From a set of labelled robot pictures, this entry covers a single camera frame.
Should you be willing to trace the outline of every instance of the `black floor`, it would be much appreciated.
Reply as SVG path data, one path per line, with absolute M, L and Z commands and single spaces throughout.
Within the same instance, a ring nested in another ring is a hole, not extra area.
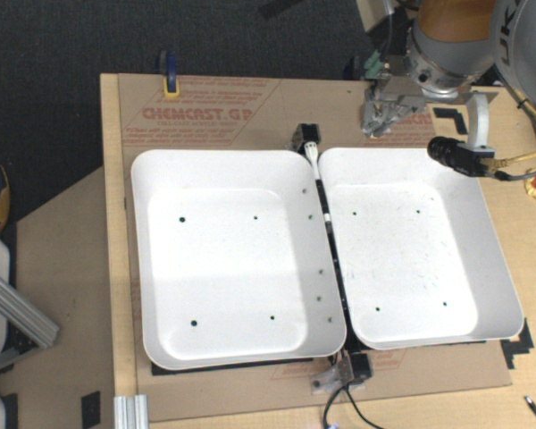
M 102 161 L 101 72 L 341 80 L 356 0 L 0 0 L 0 163 L 16 221 Z

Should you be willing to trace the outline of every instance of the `black pen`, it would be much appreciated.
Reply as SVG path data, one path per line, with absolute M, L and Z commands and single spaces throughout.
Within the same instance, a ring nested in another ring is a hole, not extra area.
M 530 410 L 532 410 L 532 413 L 536 415 L 536 404 L 534 403 L 534 401 L 528 396 L 525 396 L 524 400 L 526 400 L 526 403 L 528 404 L 528 407 L 530 407 Z

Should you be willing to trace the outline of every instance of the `wooden edge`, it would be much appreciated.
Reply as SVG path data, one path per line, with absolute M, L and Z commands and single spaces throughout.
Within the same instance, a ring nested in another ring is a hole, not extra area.
M 102 74 L 100 80 L 112 314 L 113 380 L 115 395 L 134 396 L 137 394 L 137 368 L 124 204 L 119 77 L 117 74 Z

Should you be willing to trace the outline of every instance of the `cardboard sheet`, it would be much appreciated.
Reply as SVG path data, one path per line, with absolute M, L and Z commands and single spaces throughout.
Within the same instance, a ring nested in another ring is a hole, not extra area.
M 130 167 L 151 148 L 282 149 L 300 123 L 320 126 L 330 147 L 426 147 L 435 135 L 428 113 L 412 116 L 383 139 L 366 139 L 360 109 L 368 85 L 313 81 L 180 77 L 180 97 L 163 96 L 157 75 L 119 75 L 123 169 L 130 252 L 138 392 L 148 396 L 150 421 L 227 415 L 323 404 L 309 377 L 329 366 L 306 362 L 153 375 L 141 331 L 138 258 Z M 506 386 L 499 342 L 371 351 L 374 377 L 358 400 Z

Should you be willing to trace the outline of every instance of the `wooden table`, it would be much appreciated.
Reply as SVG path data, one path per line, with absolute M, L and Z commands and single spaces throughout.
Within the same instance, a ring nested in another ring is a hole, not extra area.
M 311 97 L 314 101 L 314 94 L 320 93 L 322 89 L 321 81 L 290 81 L 292 87 L 288 91 L 296 95 L 291 101 L 298 110 L 306 107 L 307 97 Z M 326 88 L 330 94 L 324 97 L 320 94 L 317 100 L 318 106 L 328 106 L 339 121 L 357 126 L 358 107 L 363 100 L 362 92 L 365 87 L 364 83 L 327 82 Z M 343 96 L 336 95 L 334 93 L 336 89 L 350 94 L 353 91 L 357 97 L 354 99 L 353 96 L 349 96 L 345 103 L 338 103 L 337 97 Z M 490 104 L 489 136 L 490 146 L 497 149 L 497 158 L 535 151 L 536 138 L 528 118 L 516 108 L 515 102 L 505 90 L 498 89 L 498 91 L 498 97 Z M 138 393 L 138 384 L 132 328 L 127 221 L 123 204 L 125 185 L 121 151 L 119 75 L 101 76 L 101 98 L 114 386 L 116 395 L 133 396 Z M 294 110 L 288 109 L 286 113 L 293 114 Z M 434 119 L 434 125 L 437 133 L 456 137 L 451 120 Z M 533 166 L 536 166 L 536 160 L 520 164 L 520 167 L 513 168 L 512 171 L 521 172 Z M 536 200 L 526 194 L 521 182 L 483 179 L 481 185 L 524 315 L 530 326 L 534 349 L 529 355 L 515 357 L 515 370 L 511 371 L 512 386 L 362 403 L 361 409 L 364 414 L 377 425 L 389 429 L 536 427 L 536 417 L 523 400 L 523 396 L 529 395 L 536 402 Z M 315 429 L 321 427 L 321 419 L 322 408 L 310 407 L 162 422 L 151 424 L 151 427 Z M 345 403 L 334 404 L 329 419 L 337 421 L 341 429 L 365 427 L 352 407 Z

